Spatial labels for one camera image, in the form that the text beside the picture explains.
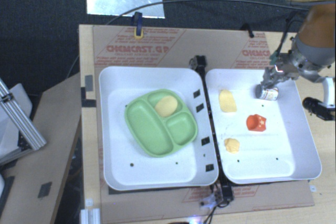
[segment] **divided green plate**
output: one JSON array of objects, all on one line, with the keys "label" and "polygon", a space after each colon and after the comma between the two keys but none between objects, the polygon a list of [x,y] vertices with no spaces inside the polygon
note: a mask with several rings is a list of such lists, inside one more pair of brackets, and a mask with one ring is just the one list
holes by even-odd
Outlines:
[{"label": "divided green plate", "polygon": [[[154,107],[163,97],[177,99],[176,111],[163,118]],[[143,150],[153,157],[172,154],[196,138],[197,123],[181,98],[173,91],[161,89],[130,102],[125,110],[128,128]]]}]

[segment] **red object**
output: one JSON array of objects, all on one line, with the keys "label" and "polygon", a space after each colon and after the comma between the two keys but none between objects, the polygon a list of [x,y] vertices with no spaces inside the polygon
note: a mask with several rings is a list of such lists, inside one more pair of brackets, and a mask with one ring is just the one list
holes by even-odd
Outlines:
[{"label": "red object", "polygon": [[266,130],[266,118],[258,114],[250,115],[246,120],[246,125],[249,131],[263,132]]}]

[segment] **can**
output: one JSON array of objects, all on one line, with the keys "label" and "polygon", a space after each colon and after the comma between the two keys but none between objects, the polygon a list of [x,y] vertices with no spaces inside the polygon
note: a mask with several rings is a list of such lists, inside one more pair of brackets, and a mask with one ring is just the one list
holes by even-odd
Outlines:
[{"label": "can", "polygon": [[263,87],[259,84],[255,90],[256,98],[275,101],[279,95],[279,89],[274,87],[272,89],[263,89]]}]

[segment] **yellow potato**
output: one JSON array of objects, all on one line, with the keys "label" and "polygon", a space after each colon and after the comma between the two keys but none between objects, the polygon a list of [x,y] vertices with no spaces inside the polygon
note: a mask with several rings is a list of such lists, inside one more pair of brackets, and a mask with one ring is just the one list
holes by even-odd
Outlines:
[{"label": "yellow potato", "polygon": [[236,112],[237,105],[233,95],[228,90],[222,90],[219,94],[219,106],[223,112]]},{"label": "yellow potato", "polygon": [[167,95],[157,102],[154,109],[161,117],[165,118],[169,117],[175,112],[177,105],[177,99],[171,95]]},{"label": "yellow potato", "polygon": [[234,138],[228,138],[224,140],[226,150],[230,153],[237,153],[239,151],[240,142]]}]

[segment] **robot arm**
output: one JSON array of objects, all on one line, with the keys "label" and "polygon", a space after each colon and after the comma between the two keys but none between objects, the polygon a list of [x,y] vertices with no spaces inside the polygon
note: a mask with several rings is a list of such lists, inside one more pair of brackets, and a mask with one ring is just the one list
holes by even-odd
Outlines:
[{"label": "robot arm", "polygon": [[260,89],[272,89],[280,82],[304,77],[323,84],[324,101],[307,98],[303,106],[324,120],[335,120],[334,79],[319,75],[322,69],[334,62],[335,3],[315,5],[292,40],[291,50],[279,54],[274,66],[265,69],[256,97],[260,96]]}]

